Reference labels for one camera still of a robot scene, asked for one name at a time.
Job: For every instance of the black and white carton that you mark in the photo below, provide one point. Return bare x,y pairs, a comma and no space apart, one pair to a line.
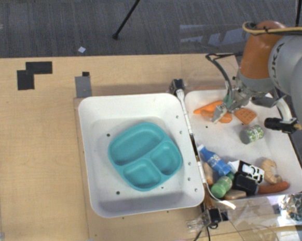
251,170

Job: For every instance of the blue bottle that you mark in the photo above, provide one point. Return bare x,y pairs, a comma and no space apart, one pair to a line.
214,160

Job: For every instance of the green bottle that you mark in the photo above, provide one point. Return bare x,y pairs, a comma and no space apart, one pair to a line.
221,187

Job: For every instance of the black cylinder on white bracket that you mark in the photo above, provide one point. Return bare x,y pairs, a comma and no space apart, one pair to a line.
279,125

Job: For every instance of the tan bread roll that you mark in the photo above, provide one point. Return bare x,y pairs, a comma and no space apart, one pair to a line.
208,174

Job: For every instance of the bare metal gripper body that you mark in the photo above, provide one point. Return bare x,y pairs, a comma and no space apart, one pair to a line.
239,98

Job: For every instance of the green and grey can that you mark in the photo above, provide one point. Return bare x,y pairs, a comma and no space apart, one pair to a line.
252,134

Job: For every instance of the tan croissant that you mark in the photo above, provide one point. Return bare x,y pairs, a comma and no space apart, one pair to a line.
270,171

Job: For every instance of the orange carrot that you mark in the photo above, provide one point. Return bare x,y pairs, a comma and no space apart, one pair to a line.
208,106

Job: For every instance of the orange waffle biscuit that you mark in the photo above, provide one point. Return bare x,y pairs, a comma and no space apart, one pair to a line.
245,115

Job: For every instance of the white plastic tray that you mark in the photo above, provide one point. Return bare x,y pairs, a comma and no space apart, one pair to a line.
99,189
225,137

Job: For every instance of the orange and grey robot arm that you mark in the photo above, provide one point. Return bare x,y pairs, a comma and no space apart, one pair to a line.
257,54

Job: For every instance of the red sausage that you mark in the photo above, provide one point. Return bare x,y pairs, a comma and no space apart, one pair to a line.
274,187

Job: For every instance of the tan bread slice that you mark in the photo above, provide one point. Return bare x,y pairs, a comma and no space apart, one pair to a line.
235,194

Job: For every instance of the teal divided plate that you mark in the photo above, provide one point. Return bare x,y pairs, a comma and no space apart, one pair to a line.
135,147

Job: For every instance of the black packet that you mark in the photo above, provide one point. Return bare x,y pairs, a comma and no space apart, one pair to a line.
245,184

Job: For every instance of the thin black and white rod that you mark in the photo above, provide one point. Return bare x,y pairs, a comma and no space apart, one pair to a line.
186,117

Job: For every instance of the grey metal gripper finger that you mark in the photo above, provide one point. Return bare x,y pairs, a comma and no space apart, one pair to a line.
218,114

